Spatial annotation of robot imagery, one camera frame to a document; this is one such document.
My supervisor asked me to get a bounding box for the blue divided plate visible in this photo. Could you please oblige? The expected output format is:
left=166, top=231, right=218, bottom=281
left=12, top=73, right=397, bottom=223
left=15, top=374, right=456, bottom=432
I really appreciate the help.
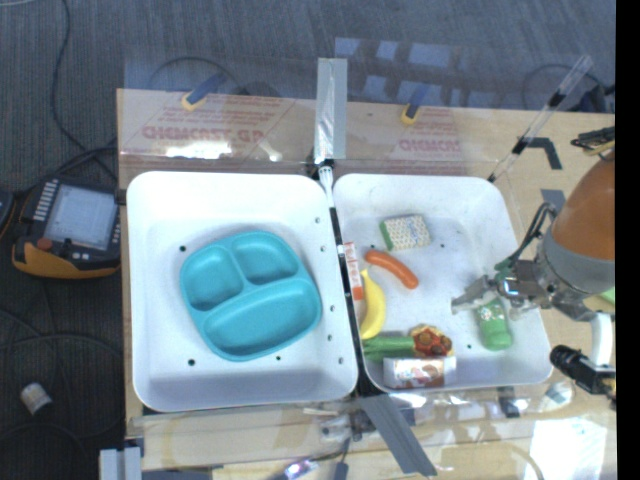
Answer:
left=178, top=230, right=323, bottom=363

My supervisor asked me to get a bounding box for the orange sausage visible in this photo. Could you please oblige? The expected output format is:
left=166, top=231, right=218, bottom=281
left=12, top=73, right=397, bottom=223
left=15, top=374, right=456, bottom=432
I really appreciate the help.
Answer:
left=363, top=248, right=420, bottom=291

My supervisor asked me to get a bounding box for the white green patterned packet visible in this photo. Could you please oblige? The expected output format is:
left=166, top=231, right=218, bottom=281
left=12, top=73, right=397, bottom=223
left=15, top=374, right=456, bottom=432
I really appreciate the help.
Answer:
left=378, top=212, right=433, bottom=252

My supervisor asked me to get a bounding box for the yellow banana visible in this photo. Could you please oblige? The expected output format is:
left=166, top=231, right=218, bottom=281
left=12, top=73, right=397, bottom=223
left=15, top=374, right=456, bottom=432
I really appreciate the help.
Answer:
left=358, top=267, right=388, bottom=341

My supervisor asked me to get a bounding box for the green vegetable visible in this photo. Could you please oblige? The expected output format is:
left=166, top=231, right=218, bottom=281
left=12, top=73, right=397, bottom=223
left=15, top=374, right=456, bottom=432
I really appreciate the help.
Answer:
left=361, top=334, right=416, bottom=363

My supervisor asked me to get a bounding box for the small grey can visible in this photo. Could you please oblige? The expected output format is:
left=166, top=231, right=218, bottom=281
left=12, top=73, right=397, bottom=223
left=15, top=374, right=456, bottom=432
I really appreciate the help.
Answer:
left=19, top=381, right=54, bottom=416

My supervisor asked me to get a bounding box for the brown cardboard board red print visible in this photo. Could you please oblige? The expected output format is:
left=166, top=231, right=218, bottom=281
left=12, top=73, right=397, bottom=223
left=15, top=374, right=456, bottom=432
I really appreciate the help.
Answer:
left=115, top=87, right=617, bottom=471

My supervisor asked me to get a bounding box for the black cylinder on white bracket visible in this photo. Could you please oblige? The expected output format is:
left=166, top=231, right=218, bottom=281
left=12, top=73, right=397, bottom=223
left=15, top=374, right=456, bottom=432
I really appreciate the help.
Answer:
left=549, top=311, right=617, bottom=397

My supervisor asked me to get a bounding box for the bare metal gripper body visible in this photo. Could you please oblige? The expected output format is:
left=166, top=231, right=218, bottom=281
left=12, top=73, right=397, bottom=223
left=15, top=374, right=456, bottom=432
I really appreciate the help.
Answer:
left=493, top=259, right=557, bottom=315

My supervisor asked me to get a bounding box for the slice of pizza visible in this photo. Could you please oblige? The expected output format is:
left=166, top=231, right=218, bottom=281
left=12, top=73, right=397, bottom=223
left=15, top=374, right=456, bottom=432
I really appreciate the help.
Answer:
left=410, top=323, right=456, bottom=360

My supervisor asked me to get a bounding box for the orange and white packet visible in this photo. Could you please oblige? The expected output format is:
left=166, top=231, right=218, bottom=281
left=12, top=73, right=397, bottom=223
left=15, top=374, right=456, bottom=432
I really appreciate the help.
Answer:
left=342, top=241, right=366, bottom=302

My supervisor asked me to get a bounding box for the white plastic tray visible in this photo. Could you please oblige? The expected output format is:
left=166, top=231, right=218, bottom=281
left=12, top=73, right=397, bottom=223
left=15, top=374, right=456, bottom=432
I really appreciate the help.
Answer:
left=125, top=169, right=360, bottom=413
left=331, top=172, right=554, bottom=395

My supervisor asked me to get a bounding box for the green bottle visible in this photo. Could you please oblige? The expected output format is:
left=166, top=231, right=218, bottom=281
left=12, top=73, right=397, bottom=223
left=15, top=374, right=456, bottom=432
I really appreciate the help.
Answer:
left=474, top=295, right=514, bottom=352

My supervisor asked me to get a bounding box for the white carton with picture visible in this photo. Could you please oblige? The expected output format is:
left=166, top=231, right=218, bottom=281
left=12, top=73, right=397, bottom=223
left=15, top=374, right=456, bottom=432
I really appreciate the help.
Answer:
left=382, top=354, right=458, bottom=391

